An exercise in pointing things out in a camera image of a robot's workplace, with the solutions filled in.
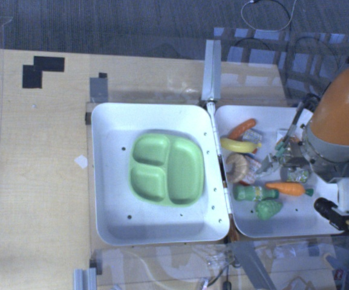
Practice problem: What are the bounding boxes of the white plastic tray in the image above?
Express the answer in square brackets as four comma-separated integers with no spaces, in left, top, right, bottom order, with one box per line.
[215,105,348,239]
[91,102,231,247]

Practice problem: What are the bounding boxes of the yellow banana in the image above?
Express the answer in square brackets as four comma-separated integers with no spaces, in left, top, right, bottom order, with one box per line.
[220,137,263,154]

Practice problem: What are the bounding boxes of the small blue and white carton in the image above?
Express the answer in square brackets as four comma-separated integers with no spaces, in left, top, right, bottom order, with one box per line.
[242,128,263,143]

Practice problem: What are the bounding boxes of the clear packet with green print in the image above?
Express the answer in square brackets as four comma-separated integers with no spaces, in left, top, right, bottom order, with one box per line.
[279,166,311,184]

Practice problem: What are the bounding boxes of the thin black and white rod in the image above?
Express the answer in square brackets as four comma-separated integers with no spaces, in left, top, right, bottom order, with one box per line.
[206,100,233,216]

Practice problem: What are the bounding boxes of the green toy bottle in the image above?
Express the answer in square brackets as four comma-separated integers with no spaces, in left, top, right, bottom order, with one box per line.
[233,184,280,202]

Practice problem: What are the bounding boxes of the tan toy croissant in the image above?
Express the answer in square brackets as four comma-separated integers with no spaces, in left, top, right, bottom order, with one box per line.
[226,152,249,184]

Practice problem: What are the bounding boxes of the green grapes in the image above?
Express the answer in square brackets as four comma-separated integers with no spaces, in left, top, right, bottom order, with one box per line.
[254,199,284,221]

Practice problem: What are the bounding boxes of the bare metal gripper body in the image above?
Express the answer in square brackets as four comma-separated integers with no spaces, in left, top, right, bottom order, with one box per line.
[281,136,321,175]

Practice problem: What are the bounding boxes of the orange carrot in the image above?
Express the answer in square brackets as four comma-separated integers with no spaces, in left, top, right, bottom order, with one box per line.
[265,181,315,197]

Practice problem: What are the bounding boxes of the orange toy sausage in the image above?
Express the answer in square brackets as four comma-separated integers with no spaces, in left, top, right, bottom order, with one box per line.
[228,118,257,140]

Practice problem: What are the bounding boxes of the red and white packet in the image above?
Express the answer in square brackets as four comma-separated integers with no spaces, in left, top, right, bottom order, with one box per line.
[243,155,263,185]

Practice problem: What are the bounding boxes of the black cylinder on white bracket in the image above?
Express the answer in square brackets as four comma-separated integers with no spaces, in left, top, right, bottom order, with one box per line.
[313,178,349,232]

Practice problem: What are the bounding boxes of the green divided plate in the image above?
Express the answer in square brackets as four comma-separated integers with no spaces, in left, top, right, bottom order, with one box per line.
[128,133,206,207]

